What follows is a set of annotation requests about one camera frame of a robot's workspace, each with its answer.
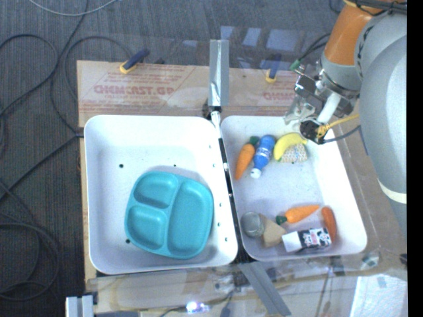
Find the blue bottle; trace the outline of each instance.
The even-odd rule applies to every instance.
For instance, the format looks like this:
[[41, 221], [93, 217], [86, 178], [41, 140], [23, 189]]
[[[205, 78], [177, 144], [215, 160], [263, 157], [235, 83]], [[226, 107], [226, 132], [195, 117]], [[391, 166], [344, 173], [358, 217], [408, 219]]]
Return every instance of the blue bottle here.
[[252, 178], [259, 178], [262, 174], [262, 169], [269, 163], [272, 157], [273, 147], [275, 146], [275, 139], [271, 135], [265, 135], [260, 139], [256, 153], [252, 158], [254, 168], [251, 170]]

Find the toy carrot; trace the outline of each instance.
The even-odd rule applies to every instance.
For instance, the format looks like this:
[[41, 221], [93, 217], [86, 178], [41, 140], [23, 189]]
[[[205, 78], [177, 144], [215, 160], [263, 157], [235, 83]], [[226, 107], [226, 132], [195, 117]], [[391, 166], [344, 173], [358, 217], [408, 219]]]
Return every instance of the toy carrot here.
[[321, 213], [323, 216], [323, 221], [325, 222], [325, 227], [326, 229], [328, 229], [330, 239], [333, 241], [336, 238], [337, 233], [336, 221], [335, 216], [333, 215], [333, 210], [330, 207], [325, 206], [322, 208]]
[[281, 225], [284, 222], [296, 223], [314, 213], [319, 208], [318, 204], [302, 205], [290, 208], [285, 215], [276, 216], [276, 222]]
[[243, 147], [241, 148], [241, 151], [239, 152], [238, 155], [238, 160], [237, 160], [237, 166], [235, 169], [235, 179], [239, 180], [241, 178], [241, 176], [243, 175], [244, 171], [247, 169], [247, 167], [249, 166], [255, 152], [255, 145], [258, 142], [259, 137], [257, 136], [252, 136], [250, 137], [250, 141], [245, 143], [243, 145]]

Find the sponge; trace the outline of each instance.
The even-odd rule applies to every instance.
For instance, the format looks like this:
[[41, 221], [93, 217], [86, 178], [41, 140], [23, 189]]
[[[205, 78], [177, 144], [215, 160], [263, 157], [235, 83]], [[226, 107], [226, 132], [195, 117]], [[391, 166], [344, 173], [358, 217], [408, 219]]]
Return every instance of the sponge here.
[[264, 225], [262, 235], [262, 243], [265, 248], [271, 248], [282, 243], [282, 235], [286, 234], [286, 230], [280, 225], [268, 219], [266, 216], [259, 214]]

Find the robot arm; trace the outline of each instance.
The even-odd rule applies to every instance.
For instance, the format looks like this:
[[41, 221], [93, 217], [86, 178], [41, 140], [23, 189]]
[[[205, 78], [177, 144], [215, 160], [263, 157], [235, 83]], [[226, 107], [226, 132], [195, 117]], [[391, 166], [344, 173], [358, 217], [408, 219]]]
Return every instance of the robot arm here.
[[286, 123], [322, 143], [317, 129], [360, 98], [364, 144], [406, 238], [406, 5], [362, 1], [370, 7], [346, 1], [317, 68], [299, 69]]

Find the dark gray floor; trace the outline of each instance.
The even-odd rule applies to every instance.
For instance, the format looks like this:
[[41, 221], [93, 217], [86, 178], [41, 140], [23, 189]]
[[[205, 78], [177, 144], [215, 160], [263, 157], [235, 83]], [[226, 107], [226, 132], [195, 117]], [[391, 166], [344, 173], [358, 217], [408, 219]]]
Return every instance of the dark gray floor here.
[[[109, 0], [35, 1], [81, 13]], [[64, 298], [84, 292], [77, 59], [123, 61], [146, 46], [146, 62], [207, 65], [207, 48], [187, 44], [200, 47], [236, 30], [232, 67], [260, 68], [266, 56], [282, 52], [286, 69], [332, 30], [341, 6], [340, 0], [121, 0], [65, 17], [28, 0], [0, 0], [0, 317], [62, 316]], [[249, 44], [257, 30], [267, 46]]]

